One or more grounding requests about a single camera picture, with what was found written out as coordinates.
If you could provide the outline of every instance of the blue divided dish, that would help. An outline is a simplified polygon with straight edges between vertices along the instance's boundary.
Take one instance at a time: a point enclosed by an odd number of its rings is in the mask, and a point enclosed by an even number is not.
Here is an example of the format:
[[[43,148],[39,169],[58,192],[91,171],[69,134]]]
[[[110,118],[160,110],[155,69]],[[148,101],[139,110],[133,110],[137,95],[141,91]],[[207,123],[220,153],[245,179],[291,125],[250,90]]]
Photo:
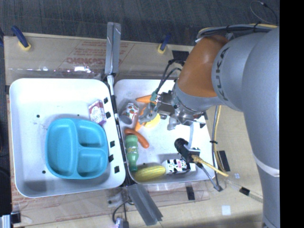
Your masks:
[[[97,123],[75,118],[54,120],[47,129],[46,164],[55,176],[91,179],[108,165],[105,130]]]

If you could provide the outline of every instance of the green bottle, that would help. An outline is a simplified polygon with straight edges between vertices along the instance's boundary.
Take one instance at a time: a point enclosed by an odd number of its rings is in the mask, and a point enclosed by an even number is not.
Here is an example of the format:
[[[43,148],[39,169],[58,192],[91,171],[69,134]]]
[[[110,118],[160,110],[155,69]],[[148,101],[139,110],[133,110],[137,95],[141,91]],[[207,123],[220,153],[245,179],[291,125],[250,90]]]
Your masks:
[[[137,171],[136,162],[138,160],[138,138],[136,135],[128,135],[125,138],[125,148],[127,159],[129,161],[129,168],[131,172]]]

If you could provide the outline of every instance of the white sticker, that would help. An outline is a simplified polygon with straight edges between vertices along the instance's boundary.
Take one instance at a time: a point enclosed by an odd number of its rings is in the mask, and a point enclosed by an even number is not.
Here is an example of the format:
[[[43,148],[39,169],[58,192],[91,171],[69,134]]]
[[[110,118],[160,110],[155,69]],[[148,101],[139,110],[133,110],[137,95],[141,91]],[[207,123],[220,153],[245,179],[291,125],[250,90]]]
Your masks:
[[[222,205],[222,215],[231,215],[230,205]]]

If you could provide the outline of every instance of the gray floor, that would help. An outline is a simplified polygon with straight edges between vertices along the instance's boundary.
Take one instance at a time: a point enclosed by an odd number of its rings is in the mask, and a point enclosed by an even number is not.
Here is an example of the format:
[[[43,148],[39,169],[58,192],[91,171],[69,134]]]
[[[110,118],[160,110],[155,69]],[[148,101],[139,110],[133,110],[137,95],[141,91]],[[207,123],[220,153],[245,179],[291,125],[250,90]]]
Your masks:
[[[0,27],[10,36],[16,25],[24,32],[105,38],[111,21],[122,25],[122,40],[158,43],[170,32],[170,44],[194,46],[201,28],[265,23],[261,19],[279,24],[280,0],[0,0]],[[10,212],[4,63],[0,47],[0,216]]]

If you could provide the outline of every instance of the hot dog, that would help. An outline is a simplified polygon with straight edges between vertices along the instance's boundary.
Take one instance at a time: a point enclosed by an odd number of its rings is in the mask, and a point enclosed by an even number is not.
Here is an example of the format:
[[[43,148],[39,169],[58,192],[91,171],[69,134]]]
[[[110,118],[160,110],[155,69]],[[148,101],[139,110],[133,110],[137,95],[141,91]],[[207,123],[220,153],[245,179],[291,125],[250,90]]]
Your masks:
[[[142,136],[139,132],[135,131],[134,129],[131,128],[125,128],[124,129],[124,134],[134,134],[138,138],[138,142],[142,145],[143,148],[147,149],[150,145],[149,142],[145,139],[144,136]]]

